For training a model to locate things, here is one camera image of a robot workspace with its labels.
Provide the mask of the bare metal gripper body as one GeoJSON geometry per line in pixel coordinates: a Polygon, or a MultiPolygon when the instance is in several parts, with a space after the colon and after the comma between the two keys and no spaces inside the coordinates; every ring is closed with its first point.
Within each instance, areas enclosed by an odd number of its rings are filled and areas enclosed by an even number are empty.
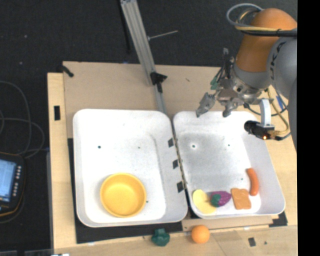
{"type": "Polygon", "coordinates": [[[261,94],[261,88],[254,88],[238,77],[231,77],[223,78],[218,82],[215,98],[219,102],[257,104],[261,94]]]}

